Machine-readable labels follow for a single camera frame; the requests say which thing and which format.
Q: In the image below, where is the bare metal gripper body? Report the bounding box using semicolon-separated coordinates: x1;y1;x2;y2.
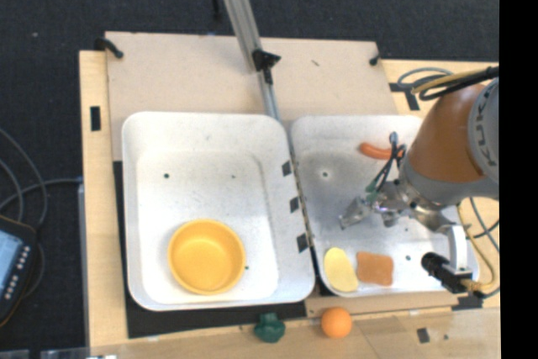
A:
370;179;459;234

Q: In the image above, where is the white plastic tray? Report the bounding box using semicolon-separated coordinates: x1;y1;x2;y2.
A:
121;110;317;313
288;114;481;299

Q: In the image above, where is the brown toy bread slice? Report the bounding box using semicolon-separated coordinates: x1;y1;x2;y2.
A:
355;251;395;288

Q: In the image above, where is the thin black and white rod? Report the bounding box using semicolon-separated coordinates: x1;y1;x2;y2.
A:
290;155;317;252

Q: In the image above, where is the pale yellow oval toy food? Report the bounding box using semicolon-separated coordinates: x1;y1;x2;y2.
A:
323;246;360;293

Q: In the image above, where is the orange toy sausage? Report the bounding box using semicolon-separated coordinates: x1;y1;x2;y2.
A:
359;141;407;161

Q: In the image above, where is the orange ball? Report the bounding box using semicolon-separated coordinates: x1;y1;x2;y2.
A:
320;306;353;340

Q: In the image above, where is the green toy broccoli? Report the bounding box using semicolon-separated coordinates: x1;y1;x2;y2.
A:
253;312;287;344

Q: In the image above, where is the yellow bowl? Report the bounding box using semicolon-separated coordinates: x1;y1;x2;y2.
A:
166;218;248;296

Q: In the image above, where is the brown cardboard board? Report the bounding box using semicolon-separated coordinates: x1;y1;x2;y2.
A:
103;30;460;319

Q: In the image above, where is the black cylinder on white bracket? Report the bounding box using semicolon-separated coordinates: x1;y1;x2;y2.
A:
420;224;475;294

